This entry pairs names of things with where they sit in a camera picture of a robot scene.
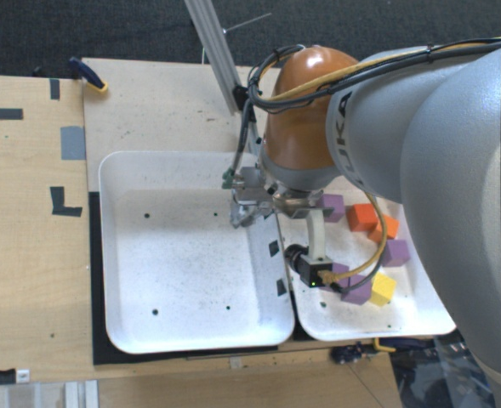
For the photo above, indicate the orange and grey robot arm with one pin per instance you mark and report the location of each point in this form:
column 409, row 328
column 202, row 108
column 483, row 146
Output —
column 424, row 143

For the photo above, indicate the pale wood board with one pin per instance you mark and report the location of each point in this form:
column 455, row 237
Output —
column 156, row 109

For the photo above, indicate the white plastic tray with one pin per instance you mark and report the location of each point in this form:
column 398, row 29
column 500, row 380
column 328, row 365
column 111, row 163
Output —
column 360, row 321
column 182, row 262

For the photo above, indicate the black cylinder on white bracket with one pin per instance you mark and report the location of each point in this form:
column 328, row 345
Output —
column 317, row 236

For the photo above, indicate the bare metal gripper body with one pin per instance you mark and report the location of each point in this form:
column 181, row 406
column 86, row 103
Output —
column 254, row 187

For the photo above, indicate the yellow cube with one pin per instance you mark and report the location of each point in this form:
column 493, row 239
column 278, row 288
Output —
column 383, row 289

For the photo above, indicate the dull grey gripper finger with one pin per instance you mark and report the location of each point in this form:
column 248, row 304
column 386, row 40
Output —
column 262, row 211
column 239, row 217

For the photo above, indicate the orange cube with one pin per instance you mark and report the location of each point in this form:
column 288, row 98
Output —
column 389, row 227
column 360, row 217

